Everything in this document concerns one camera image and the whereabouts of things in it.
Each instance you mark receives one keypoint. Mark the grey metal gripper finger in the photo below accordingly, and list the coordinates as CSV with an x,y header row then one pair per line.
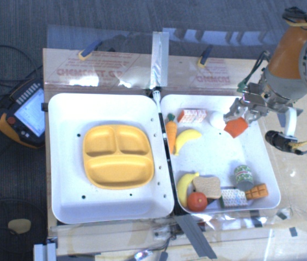
x,y
250,116
233,111

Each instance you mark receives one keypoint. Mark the yellow banana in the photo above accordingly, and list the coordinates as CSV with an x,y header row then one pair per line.
x,y
186,137
183,189

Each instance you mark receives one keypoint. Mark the orange block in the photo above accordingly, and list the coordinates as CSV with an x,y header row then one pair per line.
x,y
235,128

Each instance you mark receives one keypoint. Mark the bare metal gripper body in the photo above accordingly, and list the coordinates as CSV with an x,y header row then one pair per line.
x,y
259,100

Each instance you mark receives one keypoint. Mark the black cylinder on white bracket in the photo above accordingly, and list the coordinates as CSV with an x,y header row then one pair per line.
x,y
281,140

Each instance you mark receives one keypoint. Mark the white plastic tray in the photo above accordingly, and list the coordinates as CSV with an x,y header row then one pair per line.
x,y
69,173
218,156

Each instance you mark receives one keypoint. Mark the orange and white carton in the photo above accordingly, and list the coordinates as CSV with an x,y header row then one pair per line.
x,y
191,116

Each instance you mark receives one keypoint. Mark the red tomato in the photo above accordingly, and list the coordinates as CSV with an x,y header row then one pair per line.
x,y
197,201

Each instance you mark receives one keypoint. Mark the white egg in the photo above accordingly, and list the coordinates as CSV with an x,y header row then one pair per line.
x,y
216,120

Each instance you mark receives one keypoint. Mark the orange carrot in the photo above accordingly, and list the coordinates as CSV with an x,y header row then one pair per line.
x,y
171,135

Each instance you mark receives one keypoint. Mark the yellow divided plate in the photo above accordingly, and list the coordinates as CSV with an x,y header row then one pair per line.
x,y
118,156

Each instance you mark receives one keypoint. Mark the green and white can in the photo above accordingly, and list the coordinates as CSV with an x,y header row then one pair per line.
x,y
244,176

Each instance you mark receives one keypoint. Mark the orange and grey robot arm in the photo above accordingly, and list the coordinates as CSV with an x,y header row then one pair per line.
x,y
287,53

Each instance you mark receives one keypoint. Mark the tan bread slice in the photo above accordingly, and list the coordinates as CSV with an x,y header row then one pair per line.
x,y
207,187

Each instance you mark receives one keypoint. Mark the orange waffle biscuit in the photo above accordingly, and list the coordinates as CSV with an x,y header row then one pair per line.
x,y
257,192

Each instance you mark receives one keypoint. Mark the brown cardboard board red print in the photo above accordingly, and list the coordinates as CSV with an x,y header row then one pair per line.
x,y
93,69

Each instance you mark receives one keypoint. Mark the white carton blue print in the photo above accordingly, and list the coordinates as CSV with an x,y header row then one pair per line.
x,y
233,198

